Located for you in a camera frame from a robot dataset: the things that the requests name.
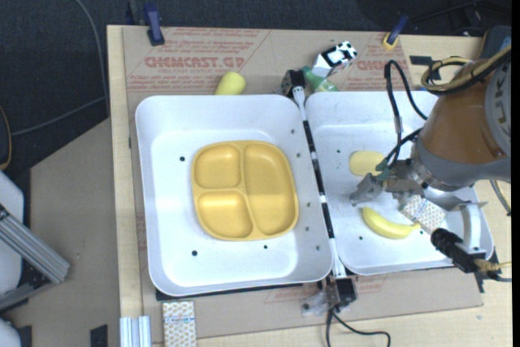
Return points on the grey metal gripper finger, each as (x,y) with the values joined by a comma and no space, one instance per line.
(403,201)
(365,189)

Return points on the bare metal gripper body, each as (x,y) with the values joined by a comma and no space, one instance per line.
(400,179)

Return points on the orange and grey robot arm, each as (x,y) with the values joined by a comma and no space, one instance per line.
(459,134)

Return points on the pale yellow rounded slab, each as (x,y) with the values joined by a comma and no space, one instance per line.
(363,162)

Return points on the orange and white patterned packet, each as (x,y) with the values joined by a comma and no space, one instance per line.
(179,323)
(426,215)

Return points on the yellow banana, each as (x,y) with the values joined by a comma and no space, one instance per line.
(384,225)

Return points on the thin black and white rod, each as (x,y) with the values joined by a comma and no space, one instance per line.
(321,191)

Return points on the white plastic tray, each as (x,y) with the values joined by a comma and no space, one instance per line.
(170,195)
(345,118)

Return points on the green plastic bottle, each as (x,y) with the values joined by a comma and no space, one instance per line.
(321,81)

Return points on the yellow divided plate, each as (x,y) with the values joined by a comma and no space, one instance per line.
(243,191)

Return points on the black and white carton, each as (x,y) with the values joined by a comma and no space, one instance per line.
(335,57)

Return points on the yellow rounded toy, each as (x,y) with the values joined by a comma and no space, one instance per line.
(230,84)

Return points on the brown cardboard board red print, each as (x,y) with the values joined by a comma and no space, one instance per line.
(203,61)

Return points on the black cylinder on white bracket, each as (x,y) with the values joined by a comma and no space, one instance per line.
(455,248)

